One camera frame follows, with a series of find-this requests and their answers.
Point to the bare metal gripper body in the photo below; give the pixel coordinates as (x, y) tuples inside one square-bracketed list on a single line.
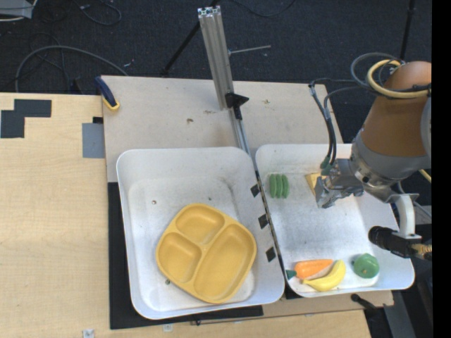
[(347, 176)]

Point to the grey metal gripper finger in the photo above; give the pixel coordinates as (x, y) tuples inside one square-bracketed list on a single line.
[(321, 194), (339, 196)]

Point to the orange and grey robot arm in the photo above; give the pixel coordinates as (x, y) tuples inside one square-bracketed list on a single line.
[(398, 118)]

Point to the yellow wedge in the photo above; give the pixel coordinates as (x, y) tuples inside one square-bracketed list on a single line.
[(311, 181)]

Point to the white plastic tray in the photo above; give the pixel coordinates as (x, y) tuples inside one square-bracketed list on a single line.
[(148, 174), (317, 231)]

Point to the green pea pod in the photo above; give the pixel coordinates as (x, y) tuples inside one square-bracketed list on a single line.
[(279, 186)]

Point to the thin black and white rod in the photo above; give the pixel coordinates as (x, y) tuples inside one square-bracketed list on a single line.
[(268, 220)]

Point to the orange carrot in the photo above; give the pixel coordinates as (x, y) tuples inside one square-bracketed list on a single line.
[(311, 267)]

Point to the green apple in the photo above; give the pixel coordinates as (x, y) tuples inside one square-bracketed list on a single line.
[(365, 266)]

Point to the yellow banana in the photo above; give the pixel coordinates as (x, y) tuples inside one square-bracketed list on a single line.
[(333, 280)]

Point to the yellow divided plate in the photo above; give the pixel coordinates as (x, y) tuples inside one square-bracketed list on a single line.
[(208, 255)]

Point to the pale wood board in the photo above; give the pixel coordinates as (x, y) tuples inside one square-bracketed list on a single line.
[(169, 118)]

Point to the black cylinder on white bracket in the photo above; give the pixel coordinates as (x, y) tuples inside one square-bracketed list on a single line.
[(391, 241)]

